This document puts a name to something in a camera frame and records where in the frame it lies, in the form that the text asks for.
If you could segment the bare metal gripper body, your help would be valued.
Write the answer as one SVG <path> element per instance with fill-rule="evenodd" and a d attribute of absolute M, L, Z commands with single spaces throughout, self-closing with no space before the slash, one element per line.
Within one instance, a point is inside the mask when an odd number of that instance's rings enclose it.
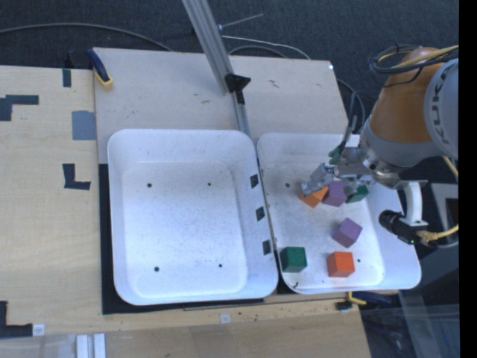
<path fill-rule="evenodd" d="M 334 176 L 359 184 L 379 183 L 389 189 L 402 184 L 402 168 L 379 159 L 372 148 L 346 147 L 333 167 Z"/>

